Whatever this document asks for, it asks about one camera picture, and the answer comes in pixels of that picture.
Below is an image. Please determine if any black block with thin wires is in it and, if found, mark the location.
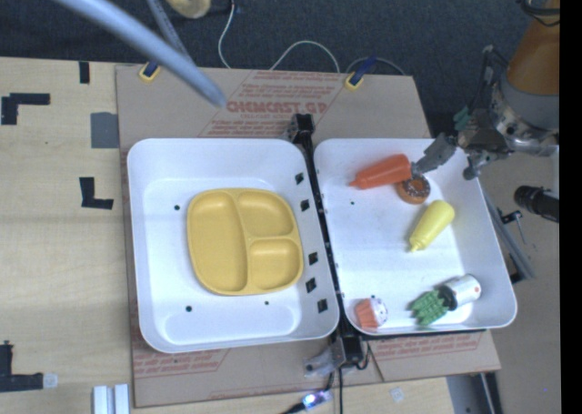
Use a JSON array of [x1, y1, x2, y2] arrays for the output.
[[289, 113, 316, 146], [335, 333, 366, 367]]

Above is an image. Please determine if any yellow squeeze bottle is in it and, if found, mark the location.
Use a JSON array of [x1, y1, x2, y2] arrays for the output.
[[407, 199, 457, 253]]

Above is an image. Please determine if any black cylinder on white bracket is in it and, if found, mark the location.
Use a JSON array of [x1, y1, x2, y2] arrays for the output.
[[513, 147, 561, 224]]

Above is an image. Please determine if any yellow divided plate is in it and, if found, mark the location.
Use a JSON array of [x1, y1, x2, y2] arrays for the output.
[[185, 187, 306, 298]]

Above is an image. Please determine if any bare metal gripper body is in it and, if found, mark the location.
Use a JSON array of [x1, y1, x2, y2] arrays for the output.
[[456, 116, 560, 164]]

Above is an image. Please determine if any brown doughnut with sprinkles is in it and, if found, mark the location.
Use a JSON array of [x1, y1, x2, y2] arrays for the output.
[[395, 175, 432, 206]]

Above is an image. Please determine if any brown cardboard board red print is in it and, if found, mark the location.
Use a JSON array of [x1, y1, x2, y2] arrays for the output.
[[113, 64, 502, 409]]

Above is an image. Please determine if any thin black and white rod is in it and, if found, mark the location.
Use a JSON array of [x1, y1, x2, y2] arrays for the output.
[[301, 129, 360, 358]]

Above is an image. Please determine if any white plastic tray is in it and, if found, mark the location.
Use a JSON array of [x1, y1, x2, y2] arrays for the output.
[[312, 136, 518, 337], [125, 136, 341, 355]]

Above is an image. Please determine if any orange squeeze bottle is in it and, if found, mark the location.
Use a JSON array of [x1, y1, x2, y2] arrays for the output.
[[348, 153, 413, 191]]

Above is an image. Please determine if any green toy vegetable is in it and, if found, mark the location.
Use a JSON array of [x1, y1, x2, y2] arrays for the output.
[[410, 289, 457, 328]]

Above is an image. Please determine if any white can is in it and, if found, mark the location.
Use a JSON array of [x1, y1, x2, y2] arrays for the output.
[[442, 273, 483, 312]]

